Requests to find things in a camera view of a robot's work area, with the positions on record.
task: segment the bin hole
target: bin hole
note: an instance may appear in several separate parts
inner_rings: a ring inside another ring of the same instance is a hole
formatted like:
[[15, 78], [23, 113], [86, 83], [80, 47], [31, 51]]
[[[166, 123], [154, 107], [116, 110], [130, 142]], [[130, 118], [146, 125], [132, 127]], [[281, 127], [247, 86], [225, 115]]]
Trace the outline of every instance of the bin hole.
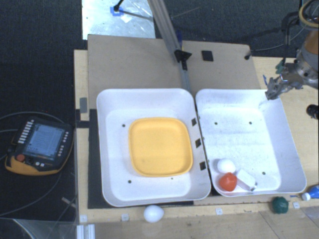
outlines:
[[193, 118], [193, 119], [191, 120], [191, 124], [192, 124], [192, 126], [195, 126], [195, 125], [197, 124], [197, 122], [196, 122], [196, 119], [195, 119], [195, 118]]
[[200, 139], [197, 139], [196, 142], [195, 142], [195, 144], [196, 144], [196, 148], [200, 147], [200, 146], [201, 146]]
[[206, 169], [206, 163], [205, 163], [205, 161], [199, 163], [199, 167], [200, 167], [200, 170], [201, 170], [201, 171], [202, 171], [202, 170], [205, 170], [205, 169]]

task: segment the black cable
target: black cable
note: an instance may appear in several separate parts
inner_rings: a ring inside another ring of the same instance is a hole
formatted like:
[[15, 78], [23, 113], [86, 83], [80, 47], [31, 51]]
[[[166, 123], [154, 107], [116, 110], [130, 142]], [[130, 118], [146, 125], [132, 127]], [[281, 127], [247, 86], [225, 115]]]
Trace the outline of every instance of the black cable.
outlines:
[[49, 195], [49, 194], [52, 192], [52, 190], [56, 187], [56, 185], [57, 185], [58, 182], [60, 181], [61, 176], [62, 176], [62, 172], [60, 172], [60, 175], [59, 175], [58, 179], [56, 180], [56, 182], [54, 183], [54, 185], [52, 186], [52, 188], [49, 189], [42, 197], [38, 198], [37, 200], [35, 200], [35, 201], [33, 201], [33, 202], [31, 202], [31, 203], [29, 203], [29, 204], [27, 204], [27, 205], [24, 205], [24, 206], [22, 206], [22, 207], [19, 207], [19, 208], [15, 209], [15, 210], [2, 213], [2, 214], [0, 214], [0, 217], [2, 217], [2, 216], [4, 216], [4, 215], [7, 215], [7, 214], [10, 214], [10, 213], [14, 213], [14, 212], [20, 211], [20, 210], [22, 210], [22, 209], [25, 209], [25, 208], [27, 208], [27, 207], [29, 207], [29, 206], [31, 206], [31, 205], [34, 205], [34, 204], [36, 204], [37, 202], [41, 201], [43, 198], [45, 198], [47, 195]]
[[40, 114], [40, 115], [45, 115], [48, 116], [50, 118], [53, 118], [61, 123], [64, 123], [64, 121], [60, 120], [59, 118], [57, 118], [56, 116], [50, 115], [50, 114], [46, 114], [46, 113], [42, 113], [42, 112], [19, 112], [19, 113], [13, 113], [13, 114], [9, 114], [9, 115], [5, 115], [3, 117], [0, 117], [0, 120], [6, 119], [8, 117], [11, 116], [15, 116], [15, 115], [21, 115], [21, 114]]
[[295, 22], [294, 25], [296, 25], [298, 23], [298, 19], [299, 19], [298, 17], [293, 18], [287, 25], [287, 29], [285, 31], [285, 40], [284, 40], [285, 49], [284, 49], [284, 57], [282, 59], [282, 65], [284, 65], [286, 62], [288, 48], [290, 45], [290, 28], [292, 27], [294, 22]]
[[[304, 0], [300, 0], [299, 1], [299, 9], [303, 6], [304, 4]], [[293, 14], [295, 15], [298, 15], [298, 12], [291, 12], [291, 13], [288, 13], [287, 16], [283, 19], [283, 23], [284, 23], [284, 20], [288, 20], [289, 19], [289, 16], [293, 16]], [[297, 36], [299, 36], [301, 34], [301, 32], [304, 30], [301, 29], [293, 38], [290, 39], [290, 41], [294, 40], [295, 38], [297, 38]], [[269, 47], [269, 48], [263, 48], [263, 49], [255, 49], [255, 50], [251, 50], [251, 52], [261, 52], [261, 51], [268, 51], [268, 50], [273, 50], [273, 49], [277, 49], [277, 48], [280, 48], [284, 46], [284, 44], [279, 44], [279, 45], [276, 45], [276, 46], [273, 46], [273, 47]]]

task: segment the red emergency stop button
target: red emergency stop button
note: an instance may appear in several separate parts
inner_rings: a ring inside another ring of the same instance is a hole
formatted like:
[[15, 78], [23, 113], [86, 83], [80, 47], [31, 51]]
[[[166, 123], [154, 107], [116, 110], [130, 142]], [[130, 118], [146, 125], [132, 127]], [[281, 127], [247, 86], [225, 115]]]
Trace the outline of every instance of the red emergency stop button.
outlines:
[[17, 161], [24, 162], [25, 156], [23, 154], [19, 154], [18, 156], [15, 157], [15, 159]]

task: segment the white tray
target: white tray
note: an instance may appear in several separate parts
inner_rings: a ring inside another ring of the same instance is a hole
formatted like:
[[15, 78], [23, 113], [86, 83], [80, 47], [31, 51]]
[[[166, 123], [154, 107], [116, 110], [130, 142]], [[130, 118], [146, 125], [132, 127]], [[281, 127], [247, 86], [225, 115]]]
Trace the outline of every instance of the white tray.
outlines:
[[[211, 190], [194, 99], [182, 89], [109, 89], [97, 97], [102, 192], [116, 207], [192, 201]], [[128, 135], [131, 123], [141, 118], [167, 117], [187, 127], [193, 151], [189, 172], [172, 177], [144, 177], [133, 168]]]
[[[223, 196], [301, 192], [306, 187], [295, 144], [280, 99], [268, 101], [264, 90], [201, 90], [196, 95], [200, 127], [212, 183]], [[231, 159], [257, 182], [254, 191], [218, 184], [216, 163]]]

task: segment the black square marker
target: black square marker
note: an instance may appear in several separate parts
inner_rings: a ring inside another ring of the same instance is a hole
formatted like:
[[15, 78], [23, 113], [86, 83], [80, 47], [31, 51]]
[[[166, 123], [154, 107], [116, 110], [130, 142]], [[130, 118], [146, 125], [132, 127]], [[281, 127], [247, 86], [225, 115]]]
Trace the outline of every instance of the black square marker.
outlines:
[[214, 61], [213, 53], [210, 50], [202, 50], [201, 55], [204, 61]]

